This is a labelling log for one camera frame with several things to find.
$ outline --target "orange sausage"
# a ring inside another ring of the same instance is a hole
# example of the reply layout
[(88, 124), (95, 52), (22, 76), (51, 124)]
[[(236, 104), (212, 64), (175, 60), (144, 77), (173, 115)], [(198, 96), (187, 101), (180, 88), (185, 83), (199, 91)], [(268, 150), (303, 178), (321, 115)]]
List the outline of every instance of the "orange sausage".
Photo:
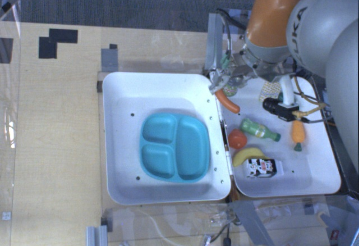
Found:
[(220, 90), (216, 91), (215, 96), (217, 97), (219, 102), (229, 111), (231, 111), (233, 113), (239, 113), (239, 111), (241, 110), (238, 105), (236, 105), (235, 103), (230, 101), (228, 99), (228, 97), (225, 96), (223, 90), (220, 89)]

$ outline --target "blue divided plate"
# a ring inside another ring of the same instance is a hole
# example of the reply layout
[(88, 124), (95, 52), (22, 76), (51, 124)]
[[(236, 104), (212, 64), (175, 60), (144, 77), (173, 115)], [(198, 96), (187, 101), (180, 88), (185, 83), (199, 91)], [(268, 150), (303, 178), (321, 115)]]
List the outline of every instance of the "blue divided plate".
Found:
[(153, 178), (196, 182), (207, 173), (209, 151), (207, 128), (194, 117), (156, 113), (142, 125), (141, 166)]

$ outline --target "red tomato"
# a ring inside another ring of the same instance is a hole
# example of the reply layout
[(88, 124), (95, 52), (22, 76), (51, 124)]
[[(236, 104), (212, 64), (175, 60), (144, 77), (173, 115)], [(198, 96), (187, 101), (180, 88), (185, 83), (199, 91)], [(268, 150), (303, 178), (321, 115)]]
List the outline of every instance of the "red tomato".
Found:
[(239, 129), (233, 129), (228, 136), (228, 144), (234, 149), (240, 149), (247, 144), (247, 136)]

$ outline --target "toy bottle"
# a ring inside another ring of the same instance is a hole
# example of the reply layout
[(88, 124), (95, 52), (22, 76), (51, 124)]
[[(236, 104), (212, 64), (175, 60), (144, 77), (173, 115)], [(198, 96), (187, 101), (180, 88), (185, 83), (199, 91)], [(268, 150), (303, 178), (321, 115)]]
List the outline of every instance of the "toy bottle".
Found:
[(270, 138), (276, 142), (280, 140), (279, 133), (272, 132), (268, 129), (268, 127), (264, 126), (263, 124), (253, 122), (248, 118), (242, 120), (240, 129), (258, 138)]

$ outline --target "white plastic tray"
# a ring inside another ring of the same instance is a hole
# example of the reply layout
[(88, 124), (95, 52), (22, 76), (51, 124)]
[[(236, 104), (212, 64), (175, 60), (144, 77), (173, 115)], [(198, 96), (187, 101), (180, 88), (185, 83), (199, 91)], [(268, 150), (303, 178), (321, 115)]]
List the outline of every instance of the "white plastic tray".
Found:
[[(114, 72), (103, 81), (107, 186), (119, 204), (213, 201), (231, 188), (218, 109), (210, 82), (196, 74)], [(140, 131), (158, 112), (191, 115), (202, 121), (210, 138), (206, 175), (195, 183), (171, 183), (148, 176), (139, 158)]]
[[(302, 91), (315, 97), (310, 83), (298, 78)], [(234, 179), (238, 189), (249, 197), (278, 197), (293, 195), (331, 194), (338, 191), (341, 180), (335, 162), (332, 147), (329, 142), (324, 123), (305, 124), (306, 139), (302, 143), (302, 152), (293, 150), (294, 142), (291, 139), (291, 122), (280, 120), (262, 108), (259, 101), (262, 79), (252, 79), (248, 85), (238, 90), (231, 100), (241, 107), (241, 115), (234, 115), (223, 109), (223, 117), (227, 123), (227, 134), (239, 127), (242, 119), (250, 118), (253, 121), (266, 125), (270, 130), (281, 134), (279, 142), (270, 139), (260, 139), (247, 135), (247, 146), (260, 148), (270, 158), (282, 161), (283, 175), (271, 178), (251, 179), (246, 177), (245, 165), (233, 169)], [(296, 95), (300, 110), (307, 111), (315, 108)], [(310, 120), (320, 120), (321, 114), (315, 112), (308, 116)]]

